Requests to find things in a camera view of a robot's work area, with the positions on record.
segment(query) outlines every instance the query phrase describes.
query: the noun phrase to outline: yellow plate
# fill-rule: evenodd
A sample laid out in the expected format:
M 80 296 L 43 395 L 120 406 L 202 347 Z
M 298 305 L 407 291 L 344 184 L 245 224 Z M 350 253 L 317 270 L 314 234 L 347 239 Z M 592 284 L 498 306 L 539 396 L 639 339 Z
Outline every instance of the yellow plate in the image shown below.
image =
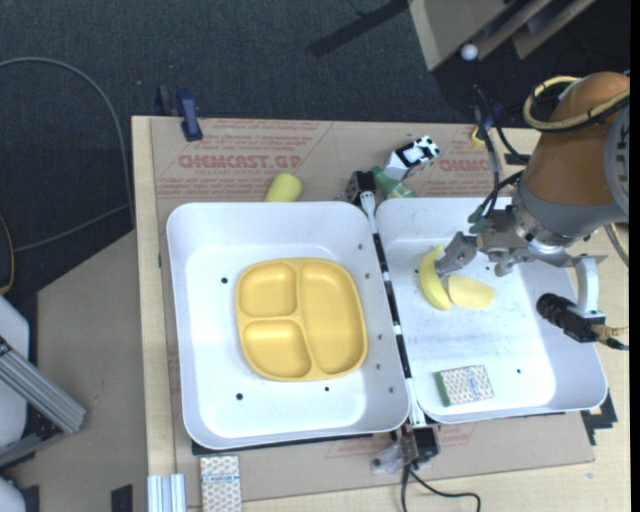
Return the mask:
M 238 279 L 235 306 L 244 355 L 265 377 L 341 377 L 367 354 L 358 290 L 333 261 L 286 258 L 252 265 Z

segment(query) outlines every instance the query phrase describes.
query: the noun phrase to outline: black floor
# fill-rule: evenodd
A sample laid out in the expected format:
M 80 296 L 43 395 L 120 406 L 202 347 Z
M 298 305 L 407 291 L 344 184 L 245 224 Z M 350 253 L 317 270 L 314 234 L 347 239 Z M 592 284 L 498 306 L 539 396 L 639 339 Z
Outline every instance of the black floor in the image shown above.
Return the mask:
M 362 22 L 374 12 L 386 21 Z M 155 113 L 161 84 L 190 88 L 203 117 L 467 123 L 477 83 L 506 107 L 505 126 L 524 126 L 537 82 L 630 68 L 631 0 L 599 0 L 524 60 L 507 42 L 433 73 L 400 0 L 2 0 L 0 13 L 0 61 L 44 57 L 86 73 L 113 105 L 129 162 L 130 117 Z M 131 221 L 115 123 L 89 82 L 19 63 L 0 67 L 0 91 L 0 215 L 19 249 L 9 299 L 20 302 Z

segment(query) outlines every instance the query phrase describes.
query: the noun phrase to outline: wooden table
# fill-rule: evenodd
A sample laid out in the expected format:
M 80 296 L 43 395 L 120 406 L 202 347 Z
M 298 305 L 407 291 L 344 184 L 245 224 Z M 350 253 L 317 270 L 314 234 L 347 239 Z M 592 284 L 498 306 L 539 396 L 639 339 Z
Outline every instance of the wooden table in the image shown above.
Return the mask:
M 133 149 L 137 204 L 137 240 L 140 275 L 142 343 L 144 357 L 145 415 L 149 475 L 176 472 L 176 452 L 169 394 L 163 288 L 158 265 L 160 253 L 156 210 L 151 119 L 134 117 Z M 507 132 L 521 151 L 532 150 L 537 134 L 530 130 Z M 496 142 L 504 153 L 504 148 Z M 628 233 L 622 233 L 628 243 Z M 578 252 L 610 255 L 600 265 L 600 307 L 609 325 L 628 325 L 628 269 L 615 255 L 604 230 Z M 628 343 L 628 335 L 620 337 Z M 630 390 L 629 353 L 598 347 L 618 422 L 613 429 L 598 431 L 595 461 L 539 470 L 442 480 L 436 488 L 445 492 L 477 492 L 483 510 L 581 510 L 624 511 L 631 509 L 630 491 Z M 243 504 L 251 511 L 401 510 L 399 486 L 322 493 Z M 426 493 L 417 484 L 408 490 L 409 509 L 474 510 L 472 500 L 447 500 Z

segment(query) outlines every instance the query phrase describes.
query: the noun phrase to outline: white ball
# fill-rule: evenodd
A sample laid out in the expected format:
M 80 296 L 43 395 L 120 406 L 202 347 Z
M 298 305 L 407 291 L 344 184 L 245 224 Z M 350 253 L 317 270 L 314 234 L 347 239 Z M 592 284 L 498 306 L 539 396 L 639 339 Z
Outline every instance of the white ball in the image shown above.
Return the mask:
M 467 61 L 475 60 L 478 57 L 478 47 L 471 43 L 464 44 L 460 48 L 460 56 Z

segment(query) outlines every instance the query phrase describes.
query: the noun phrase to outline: green plastic bottle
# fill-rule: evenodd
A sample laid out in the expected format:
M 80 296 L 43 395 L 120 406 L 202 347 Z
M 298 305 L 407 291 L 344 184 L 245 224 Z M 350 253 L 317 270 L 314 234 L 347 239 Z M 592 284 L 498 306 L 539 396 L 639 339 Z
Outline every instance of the green plastic bottle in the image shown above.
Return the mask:
M 372 171 L 373 177 L 385 199 L 393 197 L 416 197 L 416 193 L 411 187 L 401 180 L 390 178 L 380 167 L 374 167 Z

